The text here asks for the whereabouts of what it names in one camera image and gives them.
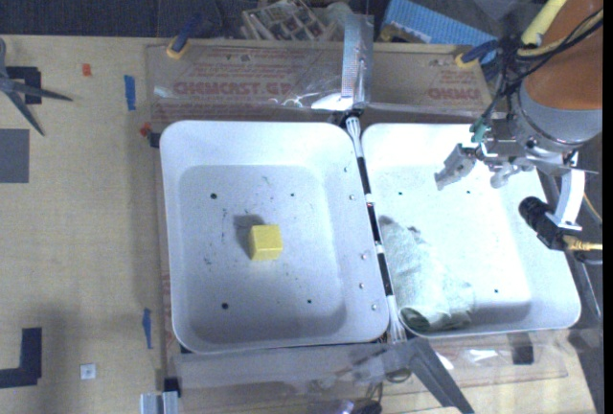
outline table surface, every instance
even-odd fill
[[[137,412],[140,395],[159,388],[166,364],[157,151],[139,133],[148,121],[145,46],[163,41],[4,39],[8,65],[38,67],[46,88],[74,101],[32,108],[46,136],[30,130],[30,182],[0,184],[0,367],[18,364],[22,328],[43,331],[38,386],[0,389],[0,404],[6,413]],[[136,80],[134,111],[126,106],[124,75]],[[5,96],[0,128],[30,128]],[[152,312],[152,349],[144,309]],[[463,391],[477,412],[594,412],[574,350],[562,345],[557,352],[566,375]],[[80,379],[86,363],[96,363],[95,379]],[[386,396],[383,405],[390,413],[454,412],[436,408],[428,392]],[[187,396],[182,409],[201,410]]]

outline yellow block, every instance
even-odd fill
[[[279,225],[254,225],[249,230],[249,257],[252,261],[272,261],[283,250]]]

